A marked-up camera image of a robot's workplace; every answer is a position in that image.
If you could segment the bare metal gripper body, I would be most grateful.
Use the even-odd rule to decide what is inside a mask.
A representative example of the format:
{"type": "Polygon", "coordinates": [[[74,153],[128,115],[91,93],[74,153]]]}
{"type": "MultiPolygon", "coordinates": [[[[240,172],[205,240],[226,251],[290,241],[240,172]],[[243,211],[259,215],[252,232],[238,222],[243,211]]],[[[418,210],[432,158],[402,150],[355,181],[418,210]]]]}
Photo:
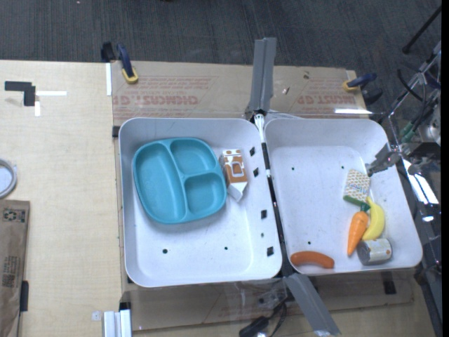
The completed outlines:
{"type": "Polygon", "coordinates": [[[415,130],[409,142],[411,157],[441,156],[441,116],[438,110],[415,130]]]}

